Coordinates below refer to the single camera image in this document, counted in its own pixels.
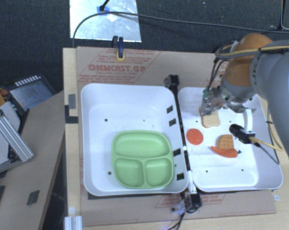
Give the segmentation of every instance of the green plate compartment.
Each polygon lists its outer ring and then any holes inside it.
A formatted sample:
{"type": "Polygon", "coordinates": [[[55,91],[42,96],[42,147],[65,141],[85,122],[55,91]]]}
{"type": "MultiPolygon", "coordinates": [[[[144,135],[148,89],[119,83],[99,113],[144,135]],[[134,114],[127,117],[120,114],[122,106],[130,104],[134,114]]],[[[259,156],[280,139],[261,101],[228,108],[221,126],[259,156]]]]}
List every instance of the green plate compartment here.
{"type": "Polygon", "coordinates": [[[164,187],[173,178],[172,149],[162,133],[122,131],[114,137],[111,153],[116,180],[124,187],[164,187]]]}

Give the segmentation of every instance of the metal plate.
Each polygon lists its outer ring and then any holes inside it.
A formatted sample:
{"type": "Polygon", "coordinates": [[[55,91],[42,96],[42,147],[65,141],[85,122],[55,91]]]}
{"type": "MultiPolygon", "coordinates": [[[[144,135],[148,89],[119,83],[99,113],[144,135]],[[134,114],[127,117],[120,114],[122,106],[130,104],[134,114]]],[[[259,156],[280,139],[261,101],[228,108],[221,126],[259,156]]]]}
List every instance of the metal plate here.
{"type": "MultiPolygon", "coordinates": [[[[70,37],[77,25],[87,16],[99,13],[99,7],[106,0],[70,0],[70,37]]],[[[110,0],[105,11],[137,13],[136,0],[110,0]]],[[[126,42],[141,42],[138,17],[99,15],[88,19],[78,29],[75,38],[112,40],[122,36],[126,42]]]]}

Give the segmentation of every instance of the red circle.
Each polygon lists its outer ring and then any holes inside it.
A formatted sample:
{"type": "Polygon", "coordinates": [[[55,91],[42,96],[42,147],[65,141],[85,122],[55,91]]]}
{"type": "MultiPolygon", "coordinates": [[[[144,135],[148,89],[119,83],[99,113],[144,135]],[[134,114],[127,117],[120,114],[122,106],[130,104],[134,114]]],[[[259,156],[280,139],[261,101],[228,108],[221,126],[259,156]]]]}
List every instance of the red circle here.
{"type": "Polygon", "coordinates": [[[196,128],[192,128],[187,132],[187,140],[193,145],[199,145],[203,141],[203,134],[196,128]]]}

